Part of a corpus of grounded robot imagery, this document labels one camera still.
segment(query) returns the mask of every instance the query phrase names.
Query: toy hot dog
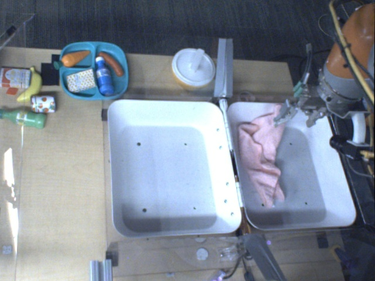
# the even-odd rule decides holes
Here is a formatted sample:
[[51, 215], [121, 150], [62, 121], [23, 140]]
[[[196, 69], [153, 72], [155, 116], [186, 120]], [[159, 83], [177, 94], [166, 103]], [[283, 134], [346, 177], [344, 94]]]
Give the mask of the toy hot dog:
[[105, 52], [100, 52], [98, 56], [104, 58], [105, 62], [114, 70], [117, 76], [121, 77], [124, 75], [124, 70], [122, 69], [121, 65], [112, 56]]

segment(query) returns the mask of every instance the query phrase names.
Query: blue plate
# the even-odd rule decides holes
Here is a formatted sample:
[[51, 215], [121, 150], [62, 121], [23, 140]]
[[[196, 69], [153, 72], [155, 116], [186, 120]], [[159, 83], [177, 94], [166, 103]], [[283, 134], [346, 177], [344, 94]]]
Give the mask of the blue plate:
[[[71, 97], [82, 100], [114, 100], [119, 98], [126, 92], [129, 83], [129, 71], [128, 63], [124, 51], [115, 44], [103, 43], [103, 42], [78, 42], [72, 43], [64, 47], [60, 54], [61, 58], [71, 52], [89, 50], [91, 53], [86, 56], [82, 61], [77, 63], [74, 67], [61, 67], [59, 69], [60, 73], [60, 84], [64, 91]], [[111, 71], [112, 83], [114, 86], [114, 94], [111, 96], [104, 96], [99, 92], [99, 88], [96, 86], [89, 90], [81, 92], [70, 92], [67, 88], [66, 77], [70, 74], [78, 73], [79, 71], [84, 71], [92, 68], [95, 72], [95, 58], [99, 52], [105, 52], [112, 56], [121, 65], [124, 70], [124, 75], [121, 77], [117, 76], [110, 66], [107, 66]]]

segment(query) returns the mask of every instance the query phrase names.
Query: small can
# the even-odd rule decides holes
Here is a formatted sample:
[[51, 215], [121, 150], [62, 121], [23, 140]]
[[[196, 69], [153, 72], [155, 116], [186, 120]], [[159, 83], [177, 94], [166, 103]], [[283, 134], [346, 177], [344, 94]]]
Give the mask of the small can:
[[52, 96], [32, 96], [31, 97], [31, 110], [33, 112], [48, 112], [56, 111], [56, 103]]

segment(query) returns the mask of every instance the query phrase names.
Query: yellow banana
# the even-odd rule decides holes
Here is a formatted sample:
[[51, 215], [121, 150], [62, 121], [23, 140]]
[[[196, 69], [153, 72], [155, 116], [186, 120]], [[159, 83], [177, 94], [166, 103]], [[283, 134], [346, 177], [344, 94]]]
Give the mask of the yellow banana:
[[29, 102], [31, 96], [36, 95], [39, 93], [40, 89], [42, 88], [42, 76], [35, 71], [34, 67], [30, 68], [31, 71], [31, 81], [29, 88], [24, 91], [21, 95], [18, 96], [17, 102], [24, 103]]

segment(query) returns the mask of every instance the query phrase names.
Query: pink towel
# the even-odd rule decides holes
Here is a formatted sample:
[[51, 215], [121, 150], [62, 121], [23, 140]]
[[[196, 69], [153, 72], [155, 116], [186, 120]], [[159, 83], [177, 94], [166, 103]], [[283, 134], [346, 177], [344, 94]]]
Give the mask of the pink towel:
[[281, 172], [275, 165], [276, 150], [285, 125], [274, 126], [274, 118], [280, 108], [281, 105], [276, 105], [273, 113], [259, 116], [251, 123], [238, 127], [242, 165], [267, 208], [272, 207], [274, 199], [285, 200], [278, 183]]

